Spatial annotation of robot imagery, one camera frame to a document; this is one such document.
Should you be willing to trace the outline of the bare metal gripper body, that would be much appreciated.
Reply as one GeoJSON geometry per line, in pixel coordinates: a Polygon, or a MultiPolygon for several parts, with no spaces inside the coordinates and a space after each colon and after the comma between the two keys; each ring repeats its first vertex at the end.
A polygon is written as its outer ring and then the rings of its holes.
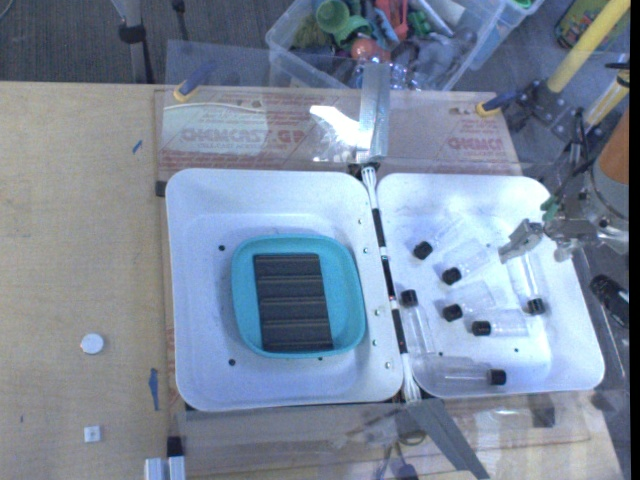
{"type": "Polygon", "coordinates": [[[546,235],[576,249],[606,246],[619,255],[629,252],[629,224],[615,213],[580,206],[564,206],[543,215],[546,235]]]}

